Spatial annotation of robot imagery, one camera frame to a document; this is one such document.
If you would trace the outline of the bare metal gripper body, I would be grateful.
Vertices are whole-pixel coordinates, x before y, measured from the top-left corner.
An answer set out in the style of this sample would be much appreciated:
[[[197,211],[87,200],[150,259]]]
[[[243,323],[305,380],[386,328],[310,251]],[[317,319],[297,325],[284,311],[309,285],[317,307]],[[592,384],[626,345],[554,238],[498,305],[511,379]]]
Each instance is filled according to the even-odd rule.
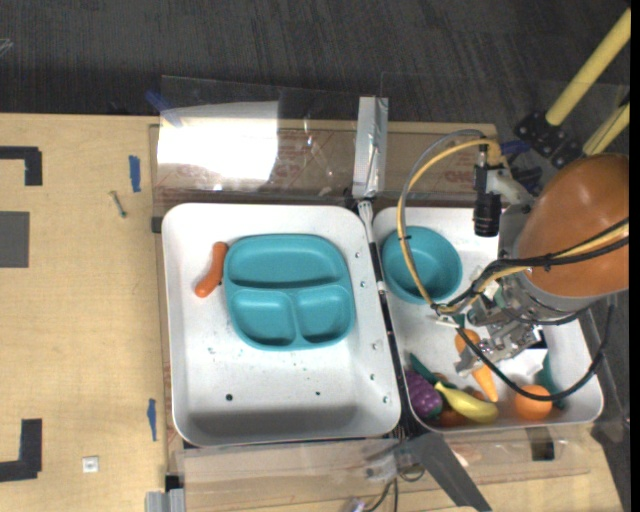
[[[503,280],[492,298],[486,294],[471,306],[467,320],[485,328],[494,350],[525,350],[544,340],[544,304],[539,289],[523,280]]]

